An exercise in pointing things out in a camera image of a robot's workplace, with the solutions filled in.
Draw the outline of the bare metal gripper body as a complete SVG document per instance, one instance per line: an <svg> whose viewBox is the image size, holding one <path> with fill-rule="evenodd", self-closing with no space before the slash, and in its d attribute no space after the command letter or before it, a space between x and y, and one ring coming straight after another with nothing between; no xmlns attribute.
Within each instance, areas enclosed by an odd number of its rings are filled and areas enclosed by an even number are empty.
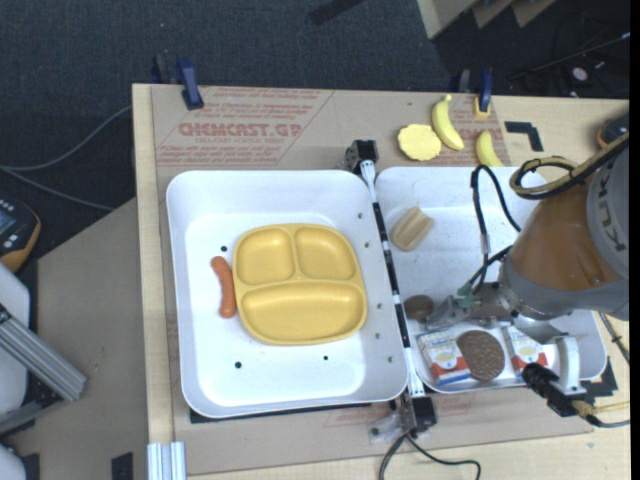
<svg viewBox="0 0 640 480"><path fill-rule="evenodd" d="M508 286L481 286L454 298L456 315L463 320L513 323L528 310L527 304Z"/></svg>

